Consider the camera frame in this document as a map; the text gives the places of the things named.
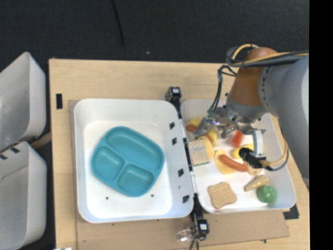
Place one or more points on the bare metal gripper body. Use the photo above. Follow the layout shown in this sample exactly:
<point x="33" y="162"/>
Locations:
<point x="240" y="122"/>

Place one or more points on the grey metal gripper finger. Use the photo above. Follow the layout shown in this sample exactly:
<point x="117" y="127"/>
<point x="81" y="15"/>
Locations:
<point x="228" y="130"/>
<point x="205" y="126"/>

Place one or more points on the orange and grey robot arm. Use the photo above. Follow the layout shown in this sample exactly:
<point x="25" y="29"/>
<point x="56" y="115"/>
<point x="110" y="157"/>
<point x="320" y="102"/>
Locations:
<point x="283" y="87"/>

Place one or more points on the orange-red block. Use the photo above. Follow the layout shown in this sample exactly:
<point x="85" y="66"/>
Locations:
<point x="237" y="138"/>

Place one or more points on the small orange sausage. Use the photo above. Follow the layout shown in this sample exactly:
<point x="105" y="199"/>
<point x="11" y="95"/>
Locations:
<point x="190" y="128"/>

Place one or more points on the yellow lemon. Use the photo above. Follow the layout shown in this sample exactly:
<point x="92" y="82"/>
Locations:
<point x="235" y="152"/>

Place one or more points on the patterned white carton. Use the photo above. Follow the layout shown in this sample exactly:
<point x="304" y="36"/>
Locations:
<point x="198" y="152"/>

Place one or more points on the thin black and white rod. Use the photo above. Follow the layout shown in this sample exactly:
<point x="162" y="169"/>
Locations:
<point x="187" y="150"/>

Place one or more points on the red-orange sausage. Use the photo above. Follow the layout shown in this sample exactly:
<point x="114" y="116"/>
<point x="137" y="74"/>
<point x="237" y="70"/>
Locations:
<point x="231" y="162"/>

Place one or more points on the yellow hot dog bun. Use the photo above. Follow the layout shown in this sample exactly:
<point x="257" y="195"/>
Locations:
<point x="223" y="167"/>

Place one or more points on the tan round biscuit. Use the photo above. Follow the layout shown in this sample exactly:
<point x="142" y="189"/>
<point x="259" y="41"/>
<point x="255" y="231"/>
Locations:
<point x="253" y="171"/>

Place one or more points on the tan ice cream cone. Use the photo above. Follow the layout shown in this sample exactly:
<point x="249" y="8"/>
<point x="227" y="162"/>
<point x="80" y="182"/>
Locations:
<point x="257" y="182"/>

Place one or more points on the tan toast slice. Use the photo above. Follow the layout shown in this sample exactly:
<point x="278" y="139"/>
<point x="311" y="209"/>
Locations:
<point x="222" y="194"/>

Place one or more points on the white plastic tray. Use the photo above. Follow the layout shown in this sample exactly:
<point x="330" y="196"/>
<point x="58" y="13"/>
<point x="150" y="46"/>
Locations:
<point x="239" y="195"/>
<point x="125" y="108"/>

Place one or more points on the green pepper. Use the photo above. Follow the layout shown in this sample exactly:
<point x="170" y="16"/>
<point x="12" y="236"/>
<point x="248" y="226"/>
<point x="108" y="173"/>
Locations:
<point x="266" y="193"/>

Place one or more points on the blue divided plate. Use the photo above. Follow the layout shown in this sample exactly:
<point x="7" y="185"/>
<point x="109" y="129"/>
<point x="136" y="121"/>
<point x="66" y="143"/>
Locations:
<point x="130" y="150"/>

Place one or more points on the black cylinder on white bracket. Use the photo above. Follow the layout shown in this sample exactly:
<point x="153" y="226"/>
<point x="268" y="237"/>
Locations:
<point x="250" y="157"/>

